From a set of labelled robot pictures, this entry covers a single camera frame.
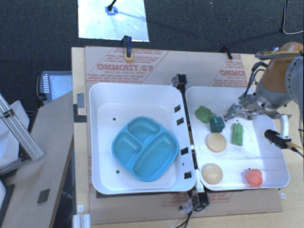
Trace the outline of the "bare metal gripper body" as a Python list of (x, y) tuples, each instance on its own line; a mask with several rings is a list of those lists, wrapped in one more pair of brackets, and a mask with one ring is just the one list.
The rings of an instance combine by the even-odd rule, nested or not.
[(242, 103), (242, 111), (255, 111), (258, 115), (266, 115), (271, 119), (279, 119), (281, 116), (285, 115), (278, 112), (279, 106), (270, 103), (262, 95), (251, 94), (247, 95)]

